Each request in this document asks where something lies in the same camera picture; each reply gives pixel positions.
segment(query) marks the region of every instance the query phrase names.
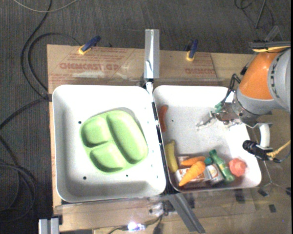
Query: bottle cap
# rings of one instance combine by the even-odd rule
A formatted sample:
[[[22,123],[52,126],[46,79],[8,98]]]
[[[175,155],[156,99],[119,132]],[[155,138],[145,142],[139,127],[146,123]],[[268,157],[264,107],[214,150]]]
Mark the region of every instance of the bottle cap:
[[[209,152],[209,155],[213,155],[213,154],[216,154],[216,153],[217,153],[216,150],[213,149],[213,150],[211,150],[211,151]]]
[[[211,159],[211,157],[207,157],[207,158],[205,158],[204,163],[205,163],[206,165],[210,165],[210,164],[213,163],[213,160]]]

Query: green bottle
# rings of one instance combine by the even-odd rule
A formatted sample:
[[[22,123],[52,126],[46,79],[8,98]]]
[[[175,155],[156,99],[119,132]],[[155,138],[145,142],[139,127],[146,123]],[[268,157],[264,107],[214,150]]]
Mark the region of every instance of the green bottle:
[[[215,149],[211,150],[209,152],[209,155],[212,158],[212,160],[214,161],[214,163],[217,164],[217,166],[219,167],[219,170],[221,171],[221,173],[225,177],[225,182],[226,183],[233,182],[235,180],[235,176],[231,173],[226,162],[217,155],[216,150]]]

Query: toy carrot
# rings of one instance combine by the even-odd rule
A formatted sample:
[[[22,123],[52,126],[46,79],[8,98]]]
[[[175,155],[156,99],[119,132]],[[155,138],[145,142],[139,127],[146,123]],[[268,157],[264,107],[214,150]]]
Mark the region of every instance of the toy carrot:
[[[191,166],[191,165],[194,165],[198,161],[204,161],[204,160],[205,160],[204,156],[198,156],[198,157],[193,157],[193,158],[189,158],[184,161],[181,161],[181,164],[183,166]]]
[[[160,122],[160,128],[161,128],[162,133],[166,132],[165,115],[166,115],[167,110],[168,110],[168,106],[163,105],[163,106],[161,106],[160,111],[158,113],[158,120]]]
[[[187,183],[189,183],[191,180],[198,177],[200,174],[202,174],[205,170],[205,163],[203,161],[198,161],[194,165],[190,167],[190,169],[186,172],[186,174],[183,176],[183,178],[179,182],[179,186],[183,186]]]

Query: white cable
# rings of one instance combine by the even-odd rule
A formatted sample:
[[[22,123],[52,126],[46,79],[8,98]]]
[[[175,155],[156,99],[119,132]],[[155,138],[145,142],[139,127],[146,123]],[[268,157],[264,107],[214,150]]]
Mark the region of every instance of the white cable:
[[[72,5],[73,3],[78,2],[78,1],[81,1],[81,0],[74,0],[74,1],[68,3],[67,5],[65,5],[65,6],[63,6],[63,7],[61,7],[61,8],[54,9],[54,10],[46,10],[46,11],[44,11],[44,10],[35,10],[35,9],[33,9],[33,8],[27,7],[26,5],[20,3],[20,2],[17,1],[17,0],[13,0],[13,1],[16,2],[17,4],[19,4],[20,6],[26,8],[26,9],[29,9],[29,10],[35,11],[35,12],[40,12],[40,13],[50,13],[50,12],[56,12],[56,11],[62,10],[62,9],[64,9],[64,8],[66,8],[66,7],[70,6],[70,5]]]

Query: corrugated dark surface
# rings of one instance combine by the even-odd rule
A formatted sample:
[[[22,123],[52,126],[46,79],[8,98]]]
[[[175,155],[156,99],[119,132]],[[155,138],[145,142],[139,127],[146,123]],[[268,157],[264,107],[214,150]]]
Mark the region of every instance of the corrugated dark surface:
[[[19,0],[29,7],[46,10],[49,0]],[[72,0],[53,0],[52,9]],[[291,0],[267,0],[258,29],[254,28],[263,0],[243,0],[244,12],[234,0],[83,0],[50,13],[35,37],[58,32],[85,43],[95,35],[99,46],[144,48],[146,28],[160,29],[163,50],[182,50],[197,38],[198,51],[252,53],[248,43],[263,40],[273,26],[283,40],[291,40]],[[0,0],[0,124],[16,109],[39,96],[28,85],[21,70],[21,52],[44,14],[30,11],[12,0]],[[37,77],[47,86],[46,44],[75,44],[61,36],[47,36],[33,47],[31,60]],[[29,75],[34,87],[43,90]],[[0,129],[20,166],[36,180],[34,212],[12,223],[0,223],[0,233],[36,233],[35,219],[52,216],[51,161],[48,103],[40,101],[20,112]],[[11,162],[0,144],[0,158]],[[8,206],[18,191],[14,172],[0,169],[0,209]],[[22,202],[30,195],[20,182]]]

